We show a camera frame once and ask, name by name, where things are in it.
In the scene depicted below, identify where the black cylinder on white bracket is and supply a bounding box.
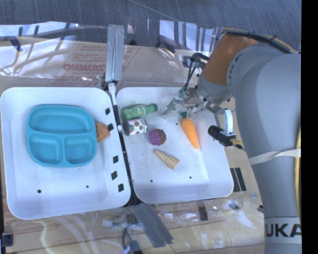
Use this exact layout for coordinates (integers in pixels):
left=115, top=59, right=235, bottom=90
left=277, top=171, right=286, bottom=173
left=207, top=109, right=237, bottom=147

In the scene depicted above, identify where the orange carrot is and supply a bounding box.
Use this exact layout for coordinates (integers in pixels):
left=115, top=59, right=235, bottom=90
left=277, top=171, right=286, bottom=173
left=180, top=111, right=200, bottom=150

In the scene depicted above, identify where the brown toy bread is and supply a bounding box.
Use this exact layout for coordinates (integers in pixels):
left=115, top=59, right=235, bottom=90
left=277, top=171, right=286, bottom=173
left=95, top=122, right=111, bottom=143

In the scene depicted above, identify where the blue divided plate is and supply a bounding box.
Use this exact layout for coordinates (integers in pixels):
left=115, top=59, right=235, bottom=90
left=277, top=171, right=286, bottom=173
left=25, top=104, right=99, bottom=168

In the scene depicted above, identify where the purple and brown cupcake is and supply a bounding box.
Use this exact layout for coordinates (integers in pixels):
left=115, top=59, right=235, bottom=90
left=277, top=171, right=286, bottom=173
left=148, top=129, right=167, bottom=146

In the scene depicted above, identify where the green bottle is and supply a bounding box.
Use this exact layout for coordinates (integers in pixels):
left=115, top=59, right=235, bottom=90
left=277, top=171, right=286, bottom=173
left=121, top=103, right=158, bottom=121

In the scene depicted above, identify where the white plastic tray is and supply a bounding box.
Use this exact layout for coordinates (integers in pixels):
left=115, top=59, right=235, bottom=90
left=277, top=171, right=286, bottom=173
left=116, top=86, right=234, bottom=205
left=0, top=86, right=131, bottom=220

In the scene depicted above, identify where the beige ice cream cone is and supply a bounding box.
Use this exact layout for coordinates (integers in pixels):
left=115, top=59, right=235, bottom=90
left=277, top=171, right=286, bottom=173
left=154, top=149, right=181, bottom=170

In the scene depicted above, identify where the white can strawberry print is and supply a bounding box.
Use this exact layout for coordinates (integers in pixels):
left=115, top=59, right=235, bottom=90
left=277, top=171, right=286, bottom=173
left=123, top=117, right=148, bottom=137

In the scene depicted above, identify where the brown cardboard board red print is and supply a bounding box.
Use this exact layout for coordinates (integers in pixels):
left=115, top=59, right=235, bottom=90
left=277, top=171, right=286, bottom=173
left=0, top=37, right=266, bottom=254

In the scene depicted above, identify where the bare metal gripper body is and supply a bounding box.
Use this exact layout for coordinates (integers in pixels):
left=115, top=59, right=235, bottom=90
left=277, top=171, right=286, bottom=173
left=183, top=86, right=231, bottom=114

